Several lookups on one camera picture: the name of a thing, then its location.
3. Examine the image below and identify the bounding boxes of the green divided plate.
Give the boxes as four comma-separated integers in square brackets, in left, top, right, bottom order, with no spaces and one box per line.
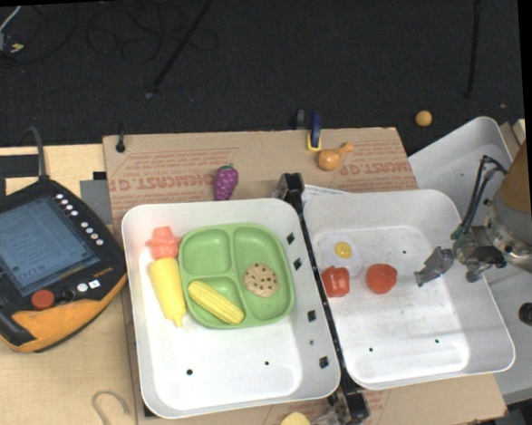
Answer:
[175,219,298,333]

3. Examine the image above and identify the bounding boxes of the red bell pepper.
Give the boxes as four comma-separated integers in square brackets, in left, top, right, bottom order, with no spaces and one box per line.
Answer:
[320,264,353,299]

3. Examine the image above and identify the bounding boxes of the purple grapes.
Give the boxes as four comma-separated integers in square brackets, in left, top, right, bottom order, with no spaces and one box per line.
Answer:
[211,162,241,202]

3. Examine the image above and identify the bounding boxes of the black cylinder on white bracket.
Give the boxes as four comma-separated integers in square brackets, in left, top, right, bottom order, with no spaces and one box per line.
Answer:
[517,301,532,332]

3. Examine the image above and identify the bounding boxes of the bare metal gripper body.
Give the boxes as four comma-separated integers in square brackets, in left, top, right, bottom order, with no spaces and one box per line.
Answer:
[452,221,532,281]

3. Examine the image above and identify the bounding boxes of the yellow corn cob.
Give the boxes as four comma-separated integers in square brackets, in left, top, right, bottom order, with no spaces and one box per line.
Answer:
[187,276,247,329]

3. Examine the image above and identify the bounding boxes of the white paper sheet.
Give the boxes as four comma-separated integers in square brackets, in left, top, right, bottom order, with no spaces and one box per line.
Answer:
[301,180,353,201]

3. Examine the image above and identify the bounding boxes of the brown cardboard board red print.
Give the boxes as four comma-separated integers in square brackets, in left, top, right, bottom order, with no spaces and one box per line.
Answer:
[101,108,509,425]

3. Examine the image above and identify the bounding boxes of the orange-pink toy piece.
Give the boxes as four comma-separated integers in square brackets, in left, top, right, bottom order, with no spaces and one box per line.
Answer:
[143,224,183,262]

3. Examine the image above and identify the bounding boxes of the yellow mustard bottle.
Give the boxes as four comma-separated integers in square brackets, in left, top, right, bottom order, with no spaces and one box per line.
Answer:
[147,255,189,331]

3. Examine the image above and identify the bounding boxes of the white fried egg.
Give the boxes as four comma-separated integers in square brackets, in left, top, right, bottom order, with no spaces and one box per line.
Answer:
[318,232,365,280]

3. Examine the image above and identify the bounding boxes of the brown chicken drumstick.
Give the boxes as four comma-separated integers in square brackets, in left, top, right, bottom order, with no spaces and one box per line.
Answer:
[315,141,357,173]

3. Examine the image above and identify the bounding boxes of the thin black rod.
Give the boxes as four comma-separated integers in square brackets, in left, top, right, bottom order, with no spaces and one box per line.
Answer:
[287,183,363,414]

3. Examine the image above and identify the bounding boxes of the brown chocolate chip biscuit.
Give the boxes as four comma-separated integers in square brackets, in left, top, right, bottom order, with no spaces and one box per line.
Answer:
[241,261,282,300]

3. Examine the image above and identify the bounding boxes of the black block with wires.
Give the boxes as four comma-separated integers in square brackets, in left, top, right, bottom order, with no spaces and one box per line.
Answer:
[331,388,372,425]
[276,171,306,203]

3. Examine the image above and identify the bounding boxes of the red tomato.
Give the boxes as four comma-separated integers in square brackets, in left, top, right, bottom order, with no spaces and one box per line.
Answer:
[364,262,401,296]

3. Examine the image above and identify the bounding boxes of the white plastic tray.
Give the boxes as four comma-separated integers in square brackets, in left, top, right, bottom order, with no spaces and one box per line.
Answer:
[120,191,345,422]
[300,182,518,396]

